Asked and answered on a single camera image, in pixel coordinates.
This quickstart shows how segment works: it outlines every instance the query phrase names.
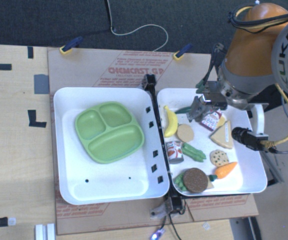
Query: wooden table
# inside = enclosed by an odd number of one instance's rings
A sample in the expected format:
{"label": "wooden table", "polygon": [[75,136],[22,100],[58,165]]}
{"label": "wooden table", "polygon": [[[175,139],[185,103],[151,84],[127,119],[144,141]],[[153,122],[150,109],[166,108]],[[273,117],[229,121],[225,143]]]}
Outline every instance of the wooden table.
{"label": "wooden table", "polygon": [[[55,224],[54,168],[49,94],[35,94],[34,76],[48,75],[46,47],[0,45],[0,218],[15,218],[16,225],[0,227],[0,240],[34,239],[38,224]],[[30,127],[28,110],[36,111],[36,121],[46,127]],[[228,219],[176,224],[183,240],[232,240]],[[57,235],[58,240],[150,238],[155,226]],[[165,226],[162,239],[176,240],[172,226]]]}

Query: blue clamp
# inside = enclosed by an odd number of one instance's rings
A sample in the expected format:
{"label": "blue clamp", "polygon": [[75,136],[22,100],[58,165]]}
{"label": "blue clamp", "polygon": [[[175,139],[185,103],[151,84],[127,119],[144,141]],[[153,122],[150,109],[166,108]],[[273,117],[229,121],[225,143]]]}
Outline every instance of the blue clamp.
{"label": "blue clamp", "polygon": [[72,48],[78,47],[82,43],[83,37],[79,36],[68,42],[66,45],[59,48],[61,54],[66,55],[72,51]]}
{"label": "blue clamp", "polygon": [[180,59],[182,59],[184,53],[187,53],[192,47],[193,45],[190,43],[185,45],[181,50],[173,54],[173,59],[175,59],[176,61],[179,61]]}

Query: toy banana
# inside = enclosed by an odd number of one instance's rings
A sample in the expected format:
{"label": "toy banana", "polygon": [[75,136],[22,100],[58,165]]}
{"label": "toy banana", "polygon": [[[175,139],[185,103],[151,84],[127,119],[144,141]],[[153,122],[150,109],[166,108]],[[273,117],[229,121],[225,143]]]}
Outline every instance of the toy banana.
{"label": "toy banana", "polygon": [[168,126],[164,132],[164,137],[167,138],[176,133],[176,131],[178,130],[179,122],[175,112],[171,111],[167,105],[164,106],[164,109],[166,110],[168,119]]}

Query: cardboard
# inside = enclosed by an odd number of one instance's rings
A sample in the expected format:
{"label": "cardboard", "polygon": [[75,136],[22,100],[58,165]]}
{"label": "cardboard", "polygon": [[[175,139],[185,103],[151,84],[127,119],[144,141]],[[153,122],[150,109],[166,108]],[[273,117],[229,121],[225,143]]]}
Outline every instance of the cardboard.
{"label": "cardboard", "polygon": [[[160,206],[163,197],[88,205],[72,205],[63,200],[59,191],[53,96],[64,87],[140,88],[145,74],[156,76],[157,92],[164,88],[195,88],[208,71],[211,56],[186,53],[179,61],[172,56],[171,52],[78,48],[62,55],[58,48],[48,48],[58,235],[162,224],[163,219],[151,218],[150,210]],[[215,79],[213,70],[209,80]],[[175,224],[258,215],[252,194],[189,198],[185,201],[186,211],[173,217]]]}

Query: green divided plate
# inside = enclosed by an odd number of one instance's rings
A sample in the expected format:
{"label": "green divided plate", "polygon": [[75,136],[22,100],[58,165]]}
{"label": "green divided plate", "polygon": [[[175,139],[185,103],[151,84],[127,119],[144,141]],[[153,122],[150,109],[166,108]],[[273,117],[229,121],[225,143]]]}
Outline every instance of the green divided plate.
{"label": "green divided plate", "polygon": [[142,128],[135,117],[115,101],[84,110],[75,120],[75,129],[86,152],[101,164],[123,159],[144,143]]}

